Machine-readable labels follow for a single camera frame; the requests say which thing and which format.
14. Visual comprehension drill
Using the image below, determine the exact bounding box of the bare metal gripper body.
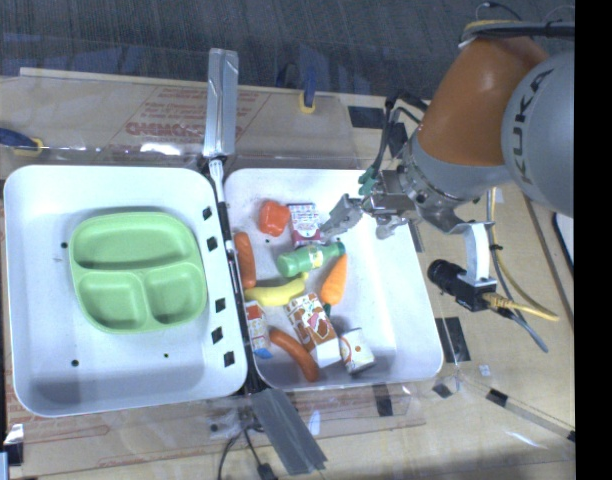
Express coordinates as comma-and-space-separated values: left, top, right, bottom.
364, 166, 468, 235

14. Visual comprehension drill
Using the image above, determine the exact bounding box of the pink and white carton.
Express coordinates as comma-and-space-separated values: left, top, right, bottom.
286, 202, 324, 250

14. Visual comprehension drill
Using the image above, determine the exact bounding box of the green bottle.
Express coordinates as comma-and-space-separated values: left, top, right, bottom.
275, 240, 347, 279

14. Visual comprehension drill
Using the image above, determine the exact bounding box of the white plastic tray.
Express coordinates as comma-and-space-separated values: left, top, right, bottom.
222, 167, 445, 394
2, 163, 250, 419

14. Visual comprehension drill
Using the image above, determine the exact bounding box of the orange carrot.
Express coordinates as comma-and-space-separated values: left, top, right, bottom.
318, 253, 350, 315

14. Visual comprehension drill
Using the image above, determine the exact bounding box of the orange toy pepper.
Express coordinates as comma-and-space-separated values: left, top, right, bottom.
257, 199, 292, 238

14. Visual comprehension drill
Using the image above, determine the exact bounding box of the yellow banana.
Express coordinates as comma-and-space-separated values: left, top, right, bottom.
243, 272, 311, 309

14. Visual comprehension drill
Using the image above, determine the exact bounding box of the orange sausage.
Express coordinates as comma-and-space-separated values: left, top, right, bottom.
233, 230, 258, 290
268, 328, 321, 384

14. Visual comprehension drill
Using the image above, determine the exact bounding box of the brown and white carton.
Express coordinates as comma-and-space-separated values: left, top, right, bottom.
283, 291, 344, 370

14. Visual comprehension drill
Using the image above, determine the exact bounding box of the thin black and white rod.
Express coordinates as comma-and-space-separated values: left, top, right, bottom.
207, 157, 258, 395

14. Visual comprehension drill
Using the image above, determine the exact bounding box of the small white can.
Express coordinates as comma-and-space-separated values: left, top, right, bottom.
338, 327, 377, 376

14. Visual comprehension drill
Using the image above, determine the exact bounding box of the white carton with blue cap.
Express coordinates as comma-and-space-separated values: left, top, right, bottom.
243, 299, 275, 361

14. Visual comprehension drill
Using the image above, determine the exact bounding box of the green divided plate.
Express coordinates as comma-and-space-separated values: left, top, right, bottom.
67, 210, 209, 335

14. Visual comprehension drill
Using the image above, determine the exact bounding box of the brown cardboard board red print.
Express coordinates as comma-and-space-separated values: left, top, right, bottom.
0, 67, 428, 479

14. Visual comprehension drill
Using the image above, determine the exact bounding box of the black cylinder on white bracket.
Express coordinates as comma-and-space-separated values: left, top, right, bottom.
426, 220, 500, 314

